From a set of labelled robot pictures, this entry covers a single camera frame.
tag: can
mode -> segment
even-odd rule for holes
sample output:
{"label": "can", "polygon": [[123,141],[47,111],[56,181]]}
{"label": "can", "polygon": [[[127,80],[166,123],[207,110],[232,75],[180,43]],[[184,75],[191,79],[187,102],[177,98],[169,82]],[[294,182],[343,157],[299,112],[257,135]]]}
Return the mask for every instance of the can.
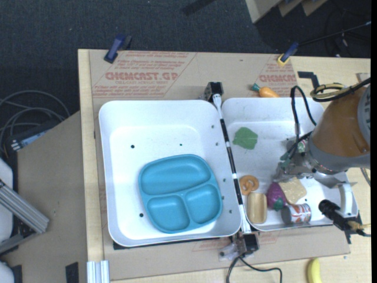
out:
{"label": "can", "polygon": [[309,222],[312,210],[307,203],[303,205],[287,205],[282,209],[282,219],[285,224]]}

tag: blue plate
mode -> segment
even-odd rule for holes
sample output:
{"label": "blue plate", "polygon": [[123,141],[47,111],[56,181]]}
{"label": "blue plate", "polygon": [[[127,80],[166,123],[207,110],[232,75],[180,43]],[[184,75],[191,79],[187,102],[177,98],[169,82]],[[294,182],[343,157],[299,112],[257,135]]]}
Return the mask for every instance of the blue plate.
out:
{"label": "blue plate", "polygon": [[216,178],[197,155],[171,156],[148,163],[141,169],[138,184],[148,217],[165,233],[209,224],[223,208]]}

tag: wire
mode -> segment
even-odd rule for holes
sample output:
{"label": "wire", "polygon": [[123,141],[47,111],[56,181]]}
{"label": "wire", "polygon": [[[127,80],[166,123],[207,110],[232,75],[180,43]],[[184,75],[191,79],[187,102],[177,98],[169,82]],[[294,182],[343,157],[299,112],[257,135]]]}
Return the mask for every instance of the wire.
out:
{"label": "wire", "polygon": [[302,89],[299,87],[299,86],[294,86],[292,87],[291,91],[290,91],[290,97],[292,98],[292,106],[294,107],[295,106],[295,90],[299,90],[301,95],[302,95],[302,98],[304,99],[304,102],[305,102],[305,107],[306,107],[306,111],[307,111],[307,114],[311,120],[311,122],[313,123],[314,126],[317,125],[317,123],[314,121],[313,117],[312,117],[312,114],[310,112],[310,109],[309,109],[309,104],[307,103],[307,99],[306,99],[306,96],[305,96],[305,93],[302,91]]}
{"label": "wire", "polygon": [[[324,84],[314,88],[310,95],[312,96],[313,100],[317,102],[327,102],[337,100],[341,97],[347,96],[348,94],[354,93],[356,90],[360,89],[361,87],[368,85],[371,83],[371,78],[367,78],[366,80],[362,81],[361,83],[357,83],[355,85],[345,87],[339,83],[332,83],[332,84]],[[319,92],[324,91],[326,89],[338,89],[338,91],[333,91],[331,93],[321,93]]]}
{"label": "wire", "polygon": [[[351,52],[350,46],[356,47],[356,45],[360,45],[360,41],[363,41],[365,43],[364,47],[365,50],[368,50],[368,55],[370,55],[370,37],[364,37],[360,33],[370,33],[368,32],[369,29],[365,27],[371,26],[371,16],[370,12],[354,12],[347,10],[345,8],[340,7],[337,5],[333,0],[330,0],[333,2],[336,9],[334,9],[326,18],[325,23],[323,24],[325,26],[323,34],[321,38],[324,40],[325,50],[327,54],[331,57],[337,56],[341,57],[341,53],[343,54],[343,51],[341,50],[342,47],[345,48],[345,52],[350,57],[357,57],[357,53]],[[340,25],[338,32],[331,33],[330,30],[330,24],[333,26],[336,26],[337,24]]]}
{"label": "wire", "polygon": [[372,237],[372,234],[366,233],[362,229],[357,229],[356,233],[358,233],[360,236],[363,236],[363,237],[369,237],[369,238]]}
{"label": "wire", "polygon": [[39,90],[23,90],[23,91],[19,91],[19,92],[10,94],[9,96],[7,96],[5,98],[0,99],[0,107],[3,104],[10,104],[10,105],[17,106],[17,107],[20,107],[20,108],[30,108],[29,106],[13,103],[13,102],[10,102],[8,100],[13,98],[13,97],[20,96],[22,94],[33,94],[33,93],[34,94],[40,94],[40,95],[47,96],[47,97],[51,97],[53,100],[58,102],[63,107],[63,109],[66,112],[68,117],[71,116],[70,112],[68,111],[68,108],[65,106],[65,104],[60,99],[58,99],[56,96],[53,96],[50,93],[47,93],[47,92],[44,92],[44,91],[39,91]]}
{"label": "wire", "polygon": [[347,224],[350,226],[350,228],[354,231],[358,230],[358,229],[366,229],[366,228],[370,228],[372,227],[372,224],[371,223],[368,223],[368,224],[361,224],[357,221],[348,221]]}
{"label": "wire", "polygon": [[334,32],[333,34],[330,34],[330,35],[324,35],[324,36],[316,38],[316,39],[312,39],[312,40],[308,40],[308,41],[302,42],[302,43],[299,44],[299,46],[304,46],[304,45],[308,45],[308,44],[311,44],[311,43],[314,43],[314,42],[317,42],[317,41],[320,41],[320,40],[331,38],[331,37],[334,37],[335,35],[345,34],[346,32],[353,31],[353,30],[358,29],[360,27],[369,26],[371,24],[372,24],[372,21],[368,21],[368,22],[365,22],[364,24],[360,24],[358,26],[348,28],[348,29],[346,29],[344,31]]}
{"label": "wire", "polygon": [[[63,111],[66,115],[64,115],[64,116],[60,115],[57,112],[50,110],[48,108],[31,107],[31,106],[27,106],[27,105],[24,105],[24,104],[15,103],[14,101],[10,101],[11,99],[13,99],[15,97],[22,96],[22,95],[25,95],[25,94],[36,94],[36,95],[41,95],[41,96],[45,96],[45,97],[49,97],[49,98],[53,99],[54,101],[56,101],[62,107],[62,109],[63,109]],[[5,151],[5,144],[3,143],[3,139],[5,137],[5,132],[7,130],[9,130],[9,133],[8,133],[9,136],[12,136],[14,134],[14,128],[15,127],[39,126],[40,125],[40,123],[30,123],[30,122],[28,122],[28,123],[17,123],[17,121],[24,114],[29,113],[29,112],[39,113],[39,114],[43,114],[44,116],[47,116],[49,119],[56,118],[59,122],[62,122],[63,120],[65,120],[67,117],[70,116],[70,112],[68,111],[68,108],[66,107],[66,105],[60,99],[58,99],[56,96],[53,96],[50,93],[46,93],[44,91],[39,91],[39,90],[18,91],[16,93],[8,95],[5,98],[0,98],[0,107],[2,107],[4,105],[18,107],[18,108],[21,109],[19,112],[13,114],[11,116],[11,118],[8,119],[8,121],[5,123],[5,125],[2,128],[0,128],[0,153],[4,153],[4,154],[6,153],[6,151]]]}
{"label": "wire", "polygon": [[227,275],[226,275],[226,282],[227,283],[230,283],[230,274],[232,273],[232,270],[234,268],[234,266],[236,265],[237,261],[238,260],[241,260],[242,263],[244,263],[246,266],[248,266],[249,268],[255,270],[255,271],[259,271],[259,272],[268,272],[268,271],[279,271],[280,273],[280,283],[283,282],[283,272],[280,268],[278,267],[274,267],[274,268],[268,268],[268,269],[260,269],[260,268],[256,268],[256,267],[253,267],[251,266],[250,264],[248,264],[243,258],[242,258],[243,255],[240,255],[238,257],[236,257],[232,263],[230,264],[229,266],[229,269],[228,269],[228,272],[227,272]]}
{"label": "wire", "polygon": [[[310,132],[304,134],[303,136],[301,136],[301,137],[299,138],[299,143],[300,143],[301,141],[303,141],[304,139],[307,139],[307,138],[312,134],[312,132],[313,132],[313,131],[310,131]],[[296,143],[294,143],[293,145],[291,145],[291,147],[289,148],[289,150],[287,151],[287,153],[290,153],[290,152],[293,150],[293,148],[294,148],[295,146],[297,146]]]}
{"label": "wire", "polygon": [[301,93],[301,96],[304,99],[306,111],[307,111],[307,114],[308,114],[311,122],[313,123],[314,126],[317,125],[317,123],[315,122],[315,120],[314,120],[314,118],[313,118],[313,116],[312,116],[312,114],[310,112],[309,104],[307,103],[307,99],[306,99],[305,93],[302,91],[302,89],[299,86],[292,87],[291,90],[290,90],[290,98],[291,98],[293,117],[295,119],[296,141],[295,141],[295,143],[293,144],[293,146],[288,151],[288,153],[289,153],[288,159],[291,159],[296,154],[298,144],[303,140],[303,139],[300,139],[300,123],[299,123],[299,118],[298,118],[298,115],[297,115],[296,100],[295,100],[295,92],[296,92],[296,90],[299,90],[299,92]]}

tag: banana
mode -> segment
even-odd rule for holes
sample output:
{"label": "banana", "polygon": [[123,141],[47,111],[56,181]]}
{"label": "banana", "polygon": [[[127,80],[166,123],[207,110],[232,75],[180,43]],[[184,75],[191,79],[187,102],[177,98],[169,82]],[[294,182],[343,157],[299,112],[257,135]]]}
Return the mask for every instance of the banana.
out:
{"label": "banana", "polygon": [[318,258],[314,258],[309,262],[307,266],[307,278],[309,283],[322,283]]}

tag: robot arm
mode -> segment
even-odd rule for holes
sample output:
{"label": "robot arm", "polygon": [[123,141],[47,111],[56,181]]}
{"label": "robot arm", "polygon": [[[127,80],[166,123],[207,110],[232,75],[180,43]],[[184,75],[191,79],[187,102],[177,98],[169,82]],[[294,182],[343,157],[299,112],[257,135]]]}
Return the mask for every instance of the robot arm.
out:
{"label": "robot arm", "polygon": [[352,190],[344,177],[351,167],[371,168],[371,86],[342,90],[340,97],[336,95],[328,105],[315,129],[289,142],[287,148],[274,181],[307,177],[327,187],[339,187],[340,207],[324,200],[319,209],[338,228],[350,229],[347,223],[353,204]]}

